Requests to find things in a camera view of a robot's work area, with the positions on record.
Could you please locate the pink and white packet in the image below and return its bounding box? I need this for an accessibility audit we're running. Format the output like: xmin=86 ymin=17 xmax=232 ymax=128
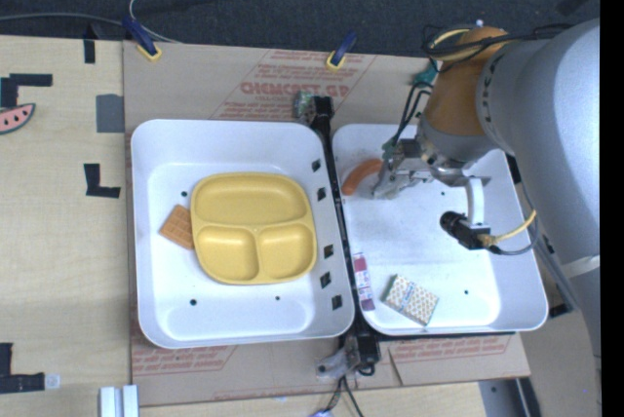
xmin=351 ymin=251 xmax=376 ymax=313

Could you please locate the black block with thin wires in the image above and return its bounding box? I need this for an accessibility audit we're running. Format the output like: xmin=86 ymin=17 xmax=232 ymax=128
xmin=315 ymin=332 xmax=382 ymax=381
xmin=292 ymin=94 xmax=335 ymax=130

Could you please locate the brown cardboard board red print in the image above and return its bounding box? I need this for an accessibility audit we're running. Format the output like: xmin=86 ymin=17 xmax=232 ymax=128
xmin=121 ymin=39 xmax=532 ymax=407

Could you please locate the orange waffle biscuit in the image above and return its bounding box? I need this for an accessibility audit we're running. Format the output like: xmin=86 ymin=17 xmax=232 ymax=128
xmin=158 ymin=204 xmax=197 ymax=251

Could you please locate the white orange patterned carton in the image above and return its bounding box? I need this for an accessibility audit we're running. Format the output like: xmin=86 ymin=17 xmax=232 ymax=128
xmin=380 ymin=273 xmax=441 ymax=328

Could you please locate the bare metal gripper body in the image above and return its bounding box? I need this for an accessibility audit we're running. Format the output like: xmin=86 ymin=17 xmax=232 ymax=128
xmin=388 ymin=138 xmax=492 ymax=188

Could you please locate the white plastic tray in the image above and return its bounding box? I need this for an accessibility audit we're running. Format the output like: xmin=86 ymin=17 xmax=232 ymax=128
xmin=331 ymin=122 xmax=550 ymax=338
xmin=130 ymin=118 xmax=357 ymax=351

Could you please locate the black cylinder on white bracket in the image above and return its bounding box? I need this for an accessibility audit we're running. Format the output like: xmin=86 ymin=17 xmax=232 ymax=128
xmin=439 ymin=175 xmax=492 ymax=251

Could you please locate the orange sausage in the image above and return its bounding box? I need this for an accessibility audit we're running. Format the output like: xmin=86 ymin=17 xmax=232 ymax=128
xmin=340 ymin=158 xmax=384 ymax=198

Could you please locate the yellow divided plate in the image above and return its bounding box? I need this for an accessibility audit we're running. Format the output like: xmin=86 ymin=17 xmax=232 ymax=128
xmin=189 ymin=171 xmax=319 ymax=286

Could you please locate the pink watermelon slice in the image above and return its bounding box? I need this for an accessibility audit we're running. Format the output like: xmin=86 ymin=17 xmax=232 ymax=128
xmin=0 ymin=102 xmax=37 ymax=135

